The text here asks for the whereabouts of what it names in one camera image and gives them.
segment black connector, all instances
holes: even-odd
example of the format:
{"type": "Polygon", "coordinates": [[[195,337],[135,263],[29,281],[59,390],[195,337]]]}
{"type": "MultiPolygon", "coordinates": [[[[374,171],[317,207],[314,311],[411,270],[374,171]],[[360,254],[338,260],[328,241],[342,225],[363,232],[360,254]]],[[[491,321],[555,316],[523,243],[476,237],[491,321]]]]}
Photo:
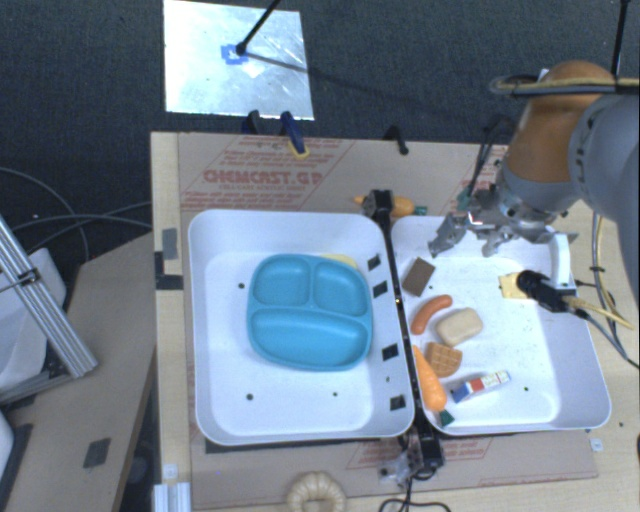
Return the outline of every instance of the black connector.
{"type": "Polygon", "coordinates": [[[576,294],[574,289],[557,290],[551,286],[547,276],[532,270],[520,272],[516,284],[528,297],[536,300],[538,304],[552,313],[568,311],[569,305],[563,300],[563,297],[576,294]]]}

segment wooden edge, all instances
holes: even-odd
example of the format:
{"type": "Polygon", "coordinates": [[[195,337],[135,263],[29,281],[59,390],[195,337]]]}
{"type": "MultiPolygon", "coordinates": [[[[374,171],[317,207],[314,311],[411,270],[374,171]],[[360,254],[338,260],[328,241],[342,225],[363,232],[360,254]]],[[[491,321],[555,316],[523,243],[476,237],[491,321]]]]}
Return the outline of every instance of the wooden edge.
{"type": "MultiPolygon", "coordinates": [[[[163,231],[176,230],[177,257],[162,258],[164,273],[182,275],[178,135],[151,134],[154,252],[163,231]]],[[[156,290],[157,372],[162,483],[191,480],[187,359],[182,289],[156,290]]]]}

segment blue clip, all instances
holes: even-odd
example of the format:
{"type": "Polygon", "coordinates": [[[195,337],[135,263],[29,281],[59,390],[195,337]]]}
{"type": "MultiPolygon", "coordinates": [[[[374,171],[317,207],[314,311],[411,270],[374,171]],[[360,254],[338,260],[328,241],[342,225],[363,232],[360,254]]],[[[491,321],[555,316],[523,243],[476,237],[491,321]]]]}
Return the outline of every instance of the blue clip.
{"type": "Polygon", "coordinates": [[[300,128],[298,128],[291,112],[283,112],[280,115],[280,121],[282,122],[284,131],[289,136],[289,149],[291,149],[293,155],[299,159],[307,158],[309,156],[309,150],[304,144],[302,132],[300,131],[300,128]]]}
{"type": "Polygon", "coordinates": [[[242,57],[236,53],[236,45],[235,44],[225,44],[220,47],[220,54],[224,61],[231,65],[237,66],[240,64],[244,64],[245,62],[249,62],[249,57],[243,55],[242,57]]]}

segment blue tape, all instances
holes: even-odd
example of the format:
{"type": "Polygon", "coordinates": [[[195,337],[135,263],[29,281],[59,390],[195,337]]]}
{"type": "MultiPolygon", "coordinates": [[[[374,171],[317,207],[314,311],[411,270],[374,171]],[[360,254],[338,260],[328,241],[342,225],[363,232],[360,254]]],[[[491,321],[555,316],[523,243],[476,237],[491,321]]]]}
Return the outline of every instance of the blue tape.
{"type": "Polygon", "coordinates": [[[235,44],[225,44],[220,47],[220,54],[224,61],[230,66],[237,66],[249,62],[249,57],[246,55],[240,56],[236,53],[235,44]]]}

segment gray surface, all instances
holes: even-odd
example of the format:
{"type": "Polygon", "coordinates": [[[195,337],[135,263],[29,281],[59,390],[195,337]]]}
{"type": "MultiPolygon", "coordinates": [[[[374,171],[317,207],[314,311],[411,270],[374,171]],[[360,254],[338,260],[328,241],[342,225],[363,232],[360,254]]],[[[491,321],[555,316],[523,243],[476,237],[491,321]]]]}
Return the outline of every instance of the gray surface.
{"type": "Polygon", "coordinates": [[[263,117],[290,111],[313,120],[302,25],[275,11],[247,56],[222,50],[242,41],[264,9],[165,0],[165,84],[170,112],[263,117]]]}

